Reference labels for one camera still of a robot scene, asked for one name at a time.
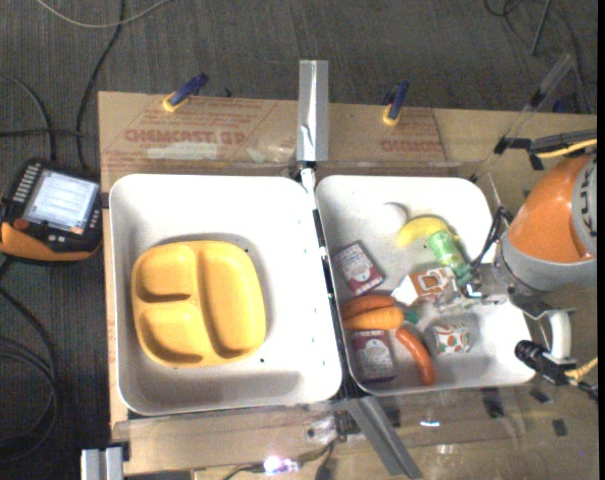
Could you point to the black cylinder on white bracket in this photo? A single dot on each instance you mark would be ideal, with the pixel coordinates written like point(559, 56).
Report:
point(557, 333)

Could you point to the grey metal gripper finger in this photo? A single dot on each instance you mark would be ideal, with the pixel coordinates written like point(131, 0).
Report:
point(461, 288)
point(449, 306)

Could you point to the purple and white packet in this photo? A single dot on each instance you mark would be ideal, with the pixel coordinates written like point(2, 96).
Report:
point(373, 355)

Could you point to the white carton orange print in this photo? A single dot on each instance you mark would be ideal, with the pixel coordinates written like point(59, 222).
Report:
point(452, 339)

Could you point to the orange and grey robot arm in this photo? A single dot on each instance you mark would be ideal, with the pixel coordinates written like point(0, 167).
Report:
point(542, 228)

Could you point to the yellow banana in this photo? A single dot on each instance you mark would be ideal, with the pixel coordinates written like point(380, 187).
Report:
point(419, 228)

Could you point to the white ball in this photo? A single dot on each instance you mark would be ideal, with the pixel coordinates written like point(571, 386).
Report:
point(393, 215)

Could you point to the green plastic bottle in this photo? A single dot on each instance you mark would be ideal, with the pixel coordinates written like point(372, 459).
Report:
point(444, 250)

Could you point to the purple and white carton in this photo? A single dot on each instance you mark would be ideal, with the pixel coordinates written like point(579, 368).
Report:
point(357, 268)

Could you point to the orange and white carton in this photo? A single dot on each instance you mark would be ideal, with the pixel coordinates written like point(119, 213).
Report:
point(427, 285)

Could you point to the brown cardboard board red print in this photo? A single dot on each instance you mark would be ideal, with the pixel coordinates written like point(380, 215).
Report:
point(192, 138)

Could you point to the orange sausage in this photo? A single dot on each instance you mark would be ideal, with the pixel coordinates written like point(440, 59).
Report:
point(418, 355)

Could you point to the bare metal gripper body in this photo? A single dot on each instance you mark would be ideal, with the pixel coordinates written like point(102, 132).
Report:
point(489, 284)

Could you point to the orange carrot green top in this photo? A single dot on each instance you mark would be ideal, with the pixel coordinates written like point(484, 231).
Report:
point(374, 319)

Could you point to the yellow divided plate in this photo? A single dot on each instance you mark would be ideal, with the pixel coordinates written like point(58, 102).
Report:
point(197, 303)

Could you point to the white plastic tray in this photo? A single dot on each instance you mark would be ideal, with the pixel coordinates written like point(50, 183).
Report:
point(207, 208)
point(482, 368)

